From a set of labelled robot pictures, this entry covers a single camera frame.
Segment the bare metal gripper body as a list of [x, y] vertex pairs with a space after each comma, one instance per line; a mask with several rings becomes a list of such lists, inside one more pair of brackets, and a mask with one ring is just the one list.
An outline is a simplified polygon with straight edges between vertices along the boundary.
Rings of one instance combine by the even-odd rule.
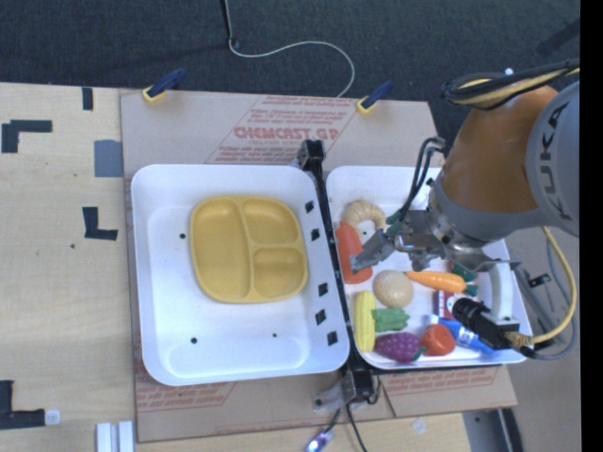
[[409, 254], [413, 270], [429, 267], [431, 260], [449, 260], [470, 272], [485, 272], [495, 259], [484, 252], [486, 241], [469, 237], [438, 211], [411, 210], [394, 237], [396, 250]]

